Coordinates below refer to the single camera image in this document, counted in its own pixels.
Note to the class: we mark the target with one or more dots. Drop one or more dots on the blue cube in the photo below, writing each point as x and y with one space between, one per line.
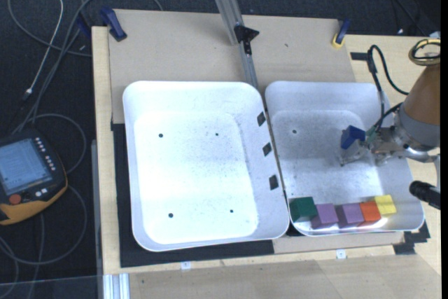
351 136

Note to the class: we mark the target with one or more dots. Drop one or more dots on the purple cube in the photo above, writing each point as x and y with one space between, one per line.
327 214
351 213

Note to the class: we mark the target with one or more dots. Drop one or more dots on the black cylinder on white bracket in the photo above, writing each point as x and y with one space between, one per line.
423 191

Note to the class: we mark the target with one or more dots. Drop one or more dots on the orange cube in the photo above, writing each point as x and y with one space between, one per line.
371 211

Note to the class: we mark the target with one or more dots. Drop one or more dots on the brown cardboard board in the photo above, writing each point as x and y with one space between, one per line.
175 45

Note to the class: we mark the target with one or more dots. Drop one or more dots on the green cube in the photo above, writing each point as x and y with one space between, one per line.
302 208

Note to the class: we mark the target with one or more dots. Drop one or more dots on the yellow cube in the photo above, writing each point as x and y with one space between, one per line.
385 204

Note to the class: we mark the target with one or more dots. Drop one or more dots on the white plastic tray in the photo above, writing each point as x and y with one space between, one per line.
196 178
315 168

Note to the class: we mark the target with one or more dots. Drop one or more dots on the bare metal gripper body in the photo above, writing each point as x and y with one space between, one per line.
385 145

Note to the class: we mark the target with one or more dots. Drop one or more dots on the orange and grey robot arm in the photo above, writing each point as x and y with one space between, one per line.
425 98

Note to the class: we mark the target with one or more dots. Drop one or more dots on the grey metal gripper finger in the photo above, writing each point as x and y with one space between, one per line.
351 155

